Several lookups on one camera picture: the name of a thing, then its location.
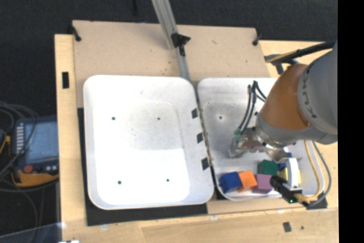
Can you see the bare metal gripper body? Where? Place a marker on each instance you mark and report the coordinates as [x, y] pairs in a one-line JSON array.
[[251, 143]]

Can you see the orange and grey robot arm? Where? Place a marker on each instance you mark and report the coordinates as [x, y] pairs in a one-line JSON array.
[[287, 105]]

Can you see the white plastic tray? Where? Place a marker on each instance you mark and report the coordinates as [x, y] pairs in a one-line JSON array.
[[224, 136], [142, 145]]

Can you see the green cube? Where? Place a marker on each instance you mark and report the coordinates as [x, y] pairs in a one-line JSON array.
[[267, 168]]

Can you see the orange cube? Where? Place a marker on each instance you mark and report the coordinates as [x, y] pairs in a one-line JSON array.
[[248, 178]]

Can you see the small blue cube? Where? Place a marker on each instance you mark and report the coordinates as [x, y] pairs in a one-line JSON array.
[[281, 166]]

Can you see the purple cube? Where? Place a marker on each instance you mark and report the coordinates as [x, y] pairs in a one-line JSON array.
[[264, 182]]

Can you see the yellow cube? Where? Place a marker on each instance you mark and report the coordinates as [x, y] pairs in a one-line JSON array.
[[284, 175]]

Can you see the pale flat board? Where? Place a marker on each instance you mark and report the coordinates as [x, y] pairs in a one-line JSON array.
[[128, 48]]

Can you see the black cylinder on white bracket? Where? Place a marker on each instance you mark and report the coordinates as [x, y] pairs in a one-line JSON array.
[[291, 172]]

